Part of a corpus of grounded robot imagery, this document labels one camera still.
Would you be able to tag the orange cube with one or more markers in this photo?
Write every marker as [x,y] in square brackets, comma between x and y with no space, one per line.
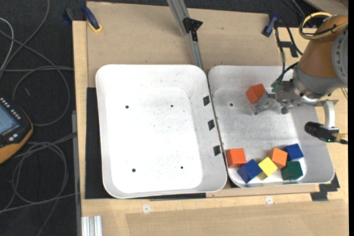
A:
[255,93]
[278,157]
[235,157]

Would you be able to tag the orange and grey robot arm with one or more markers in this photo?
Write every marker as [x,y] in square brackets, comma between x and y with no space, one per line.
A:
[316,60]

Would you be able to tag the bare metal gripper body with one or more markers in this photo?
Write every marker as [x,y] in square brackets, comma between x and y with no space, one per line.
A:
[287,94]

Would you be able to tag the blue cube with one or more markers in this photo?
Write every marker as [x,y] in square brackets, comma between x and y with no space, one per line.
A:
[250,170]
[294,151]

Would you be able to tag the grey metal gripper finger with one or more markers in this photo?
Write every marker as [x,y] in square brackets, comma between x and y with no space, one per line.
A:
[264,105]

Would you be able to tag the green cube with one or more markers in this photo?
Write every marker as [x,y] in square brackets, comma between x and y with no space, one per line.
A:
[292,170]

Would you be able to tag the black cylinder on white bracket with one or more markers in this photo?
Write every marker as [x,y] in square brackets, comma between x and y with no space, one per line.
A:
[320,130]

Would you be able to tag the brown cardboard board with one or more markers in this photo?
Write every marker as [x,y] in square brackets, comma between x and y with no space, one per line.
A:
[138,36]

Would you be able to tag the yellow cube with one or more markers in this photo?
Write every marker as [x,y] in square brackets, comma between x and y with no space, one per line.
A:
[267,166]

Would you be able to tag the white plastic tray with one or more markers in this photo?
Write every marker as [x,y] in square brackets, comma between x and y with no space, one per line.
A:
[257,132]
[155,141]

